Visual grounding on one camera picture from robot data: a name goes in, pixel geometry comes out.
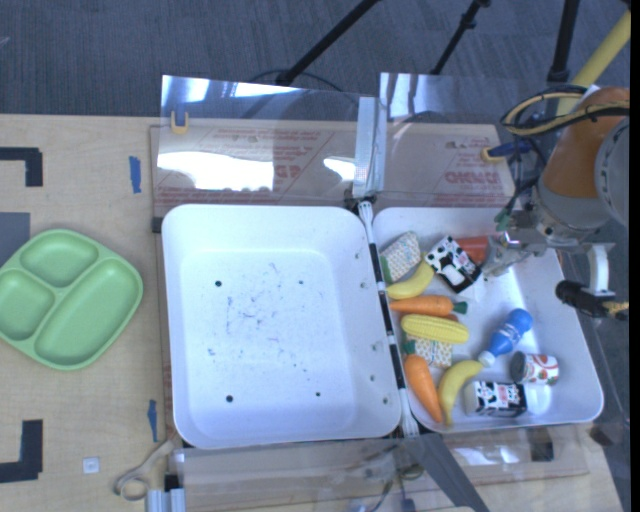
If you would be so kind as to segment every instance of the black pole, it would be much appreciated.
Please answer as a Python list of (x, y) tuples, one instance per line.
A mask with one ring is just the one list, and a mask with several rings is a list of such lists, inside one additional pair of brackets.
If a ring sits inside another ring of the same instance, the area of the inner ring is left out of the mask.
[(564, 2), (553, 64), (547, 75), (548, 82), (566, 82), (569, 78), (567, 61), (569, 60), (569, 50), (571, 48), (573, 29), (576, 24), (579, 5), (580, 0), (565, 0)]
[(371, 9), (380, 0), (362, 0), (349, 14), (347, 14), (331, 31), (324, 36), (304, 57), (296, 62), (290, 69), (280, 73), (275, 80), (276, 85), (288, 86), (307, 69), (311, 63), (316, 60), (322, 53), (331, 46), (336, 39), (344, 34), (349, 28), (358, 21), (369, 9)]
[(475, 16), (480, 10), (480, 7), (489, 7), (491, 5), (491, 0), (473, 0), (467, 12), (462, 15), (462, 19), (460, 20), (460, 25), (458, 25), (458, 29), (456, 33), (453, 34), (453, 37), (449, 41), (449, 44), (444, 50), (444, 53), (440, 57), (440, 60), (436, 64), (436, 67), (431, 70), (432, 75), (439, 75), (442, 68), (449, 60), (449, 57), (455, 50), (456, 45), (462, 39), (462, 34), (464, 34), (465, 30), (470, 30), (475, 28)]

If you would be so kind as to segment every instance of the wooden tabletop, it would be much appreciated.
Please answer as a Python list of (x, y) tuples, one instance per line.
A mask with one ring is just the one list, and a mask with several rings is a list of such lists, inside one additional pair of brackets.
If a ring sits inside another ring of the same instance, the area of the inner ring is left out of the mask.
[[(43, 424), (42, 472), (35, 480), (0, 483), (0, 510), (145, 508), (144, 501), (117, 496), (113, 485), (142, 464), (167, 432), (158, 235), (151, 230), (149, 134), (158, 124), (156, 118), (0, 115), (0, 147), (38, 148), (44, 178), (42, 187), (26, 187), (24, 162), (0, 161), (0, 212), (29, 213), (31, 236), (52, 228), (87, 235), (124, 257), (144, 283), (142, 302), (130, 323), (102, 356), (81, 370), (48, 368), (0, 342), (0, 385), (5, 389), (0, 463), (20, 459), (23, 421)], [(139, 191), (132, 185), (130, 157), (140, 162)], [(156, 440), (147, 416), (150, 401), (157, 404)], [(602, 449), (586, 435), (588, 426), (571, 428), (584, 471), (495, 483), (483, 482), (480, 473), (469, 470), (472, 480), (483, 484), (477, 489), (491, 510), (513, 510), (514, 503), (522, 503), (520, 510), (621, 510)], [(98, 471), (85, 472), (85, 459), (97, 459)], [(149, 474), (150, 487), (162, 487), (164, 471), (160, 461)], [(416, 505), (422, 510), (451, 506), (434, 493), (440, 491), (417, 489)], [(309, 505), (304, 510), (319, 509)]]

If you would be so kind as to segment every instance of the divided green plate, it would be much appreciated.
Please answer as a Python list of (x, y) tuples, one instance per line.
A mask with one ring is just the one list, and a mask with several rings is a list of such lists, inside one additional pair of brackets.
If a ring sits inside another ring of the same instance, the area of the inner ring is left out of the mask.
[(51, 368), (83, 368), (129, 323), (142, 289), (138, 271), (104, 245), (44, 231), (0, 267), (0, 338)]

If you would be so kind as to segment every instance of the yellow banana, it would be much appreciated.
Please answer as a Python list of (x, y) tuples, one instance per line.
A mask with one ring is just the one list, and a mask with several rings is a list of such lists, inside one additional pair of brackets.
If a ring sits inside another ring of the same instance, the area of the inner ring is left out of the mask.
[(464, 383), (471, 377), (475, 377), (484, 368), (484, 365), (473, 359), (465, 359), (453, 364), (444, 372), (438, 383), (438, 400), (444, 413), (445, 425), (453, 423), (451, 411), (456, 398)]
[(415, 272), (404, 281), (387, 286), (387, 295), (394, 300), (417, 297), (429, 286), (435, 271), (424, 259), (420, 260)]

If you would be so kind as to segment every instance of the blue plastic bottle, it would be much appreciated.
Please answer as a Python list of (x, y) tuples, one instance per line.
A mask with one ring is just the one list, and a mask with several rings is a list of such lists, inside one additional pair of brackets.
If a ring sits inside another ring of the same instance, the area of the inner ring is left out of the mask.
[(478, 361), (487, 368), (492, 366), (496, 357), (513, 350), (532, 324), (533, 318), (528, 311), (520, 308), (512, 310), (500, 328), (491, 335), (489, 348), (480, 353)]

